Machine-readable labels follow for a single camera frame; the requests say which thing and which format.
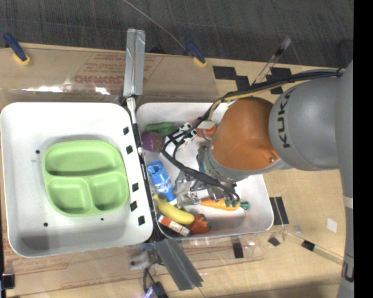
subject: white sticker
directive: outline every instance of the white sticker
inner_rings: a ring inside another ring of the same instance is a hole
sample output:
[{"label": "white sticker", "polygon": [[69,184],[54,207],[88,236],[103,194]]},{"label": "white sticker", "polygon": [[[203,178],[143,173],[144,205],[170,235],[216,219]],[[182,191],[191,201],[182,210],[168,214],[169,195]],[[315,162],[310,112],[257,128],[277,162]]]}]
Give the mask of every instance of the white sticker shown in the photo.
[{"label": "white sticker", "polygon": [[331,230],[334,233],[337,233],[337,222],[328,218],[328,223],[326,224],[326,228]]}]

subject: black connector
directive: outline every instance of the black connector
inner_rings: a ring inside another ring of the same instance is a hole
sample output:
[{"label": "black connector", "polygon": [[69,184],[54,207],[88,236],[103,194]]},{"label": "black connector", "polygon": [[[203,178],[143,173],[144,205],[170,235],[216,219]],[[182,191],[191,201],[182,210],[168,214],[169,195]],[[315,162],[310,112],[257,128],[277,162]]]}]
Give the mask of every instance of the black connector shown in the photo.
[{"label": "black connector", "polygon": [[160,281],[158,282],[155,282],[153,285],[152,285],[152,288],[156,294],[156,296],[158,298],[168,298],[168,295],[166,294],[164,288],[163,288],[163,285]]}]

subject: dark gray floor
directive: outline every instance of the dark gray floor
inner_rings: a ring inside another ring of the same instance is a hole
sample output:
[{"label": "dark gray floor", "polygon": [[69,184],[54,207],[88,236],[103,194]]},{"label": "dark gray floor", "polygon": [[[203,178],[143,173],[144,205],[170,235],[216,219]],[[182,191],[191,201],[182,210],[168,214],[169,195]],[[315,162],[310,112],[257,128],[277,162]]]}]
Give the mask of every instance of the dark gray floor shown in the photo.
[{"label": "dark gray floor", "polygon": [[[354,0],[128,1],[207,57],[267,61],[289,36],[283,63],[345,67],[352,59]],[[123,50],[130,27],[145,30],[147,51],[183,54],[122,0],[0,0],[0,47],[9,32],[21,42]]]}]

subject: white wire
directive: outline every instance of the white wire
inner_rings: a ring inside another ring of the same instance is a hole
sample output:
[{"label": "white wire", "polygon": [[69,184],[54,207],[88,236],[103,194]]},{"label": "white wire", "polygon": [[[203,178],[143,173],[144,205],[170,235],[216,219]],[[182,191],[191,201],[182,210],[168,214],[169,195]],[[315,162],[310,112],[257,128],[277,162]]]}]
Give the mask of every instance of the white wire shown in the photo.
[{"label": "white wire", "polygon": [[155,25],[157,25],[158,27],[160,27],[164,32],[166,32],[167,34],[169,34],[169,36],[171,36],[174,39],[174,41],[176,41],[184,50],[186,50],[186,48],[182,45],[182,43],[174,35],[172,35],[168,30],[166,30],[165,28],[163,28],[159,23],[157,23],[156,21],[154,21],[153,18],[151,18],[150,16],[148,16],[146,13],[142,12],[140,9],[138,9],[137,7],[135,7],[135,5],[133,5],[129,1],[127,1],[127,0],[122,0],[122,1],[125,2],[125,3],[127,3],[129,6],[131,6],[132,8],[134,8],[139,13],[141,13],[144,17],[146,17],[152,23],[154,23]]}]

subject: carrot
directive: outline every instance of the carrot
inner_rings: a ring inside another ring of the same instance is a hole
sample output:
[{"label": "carrot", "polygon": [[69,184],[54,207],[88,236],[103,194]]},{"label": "carrot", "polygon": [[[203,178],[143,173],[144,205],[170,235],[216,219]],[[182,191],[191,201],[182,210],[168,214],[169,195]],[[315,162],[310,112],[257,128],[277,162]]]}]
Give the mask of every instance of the carrot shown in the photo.
[{"label": "carrot", "polygon": [[226,200],[221,199],[218,201],[213,201],[211,199],[209,200],[203,200],[200,205],[212,207],[214,209],[221,209],[225,211],[235,211],[238,210],[238,208],[242,207],[244,210],[247,210],[249,208],[248,202],[237,202],[232,200]]}]

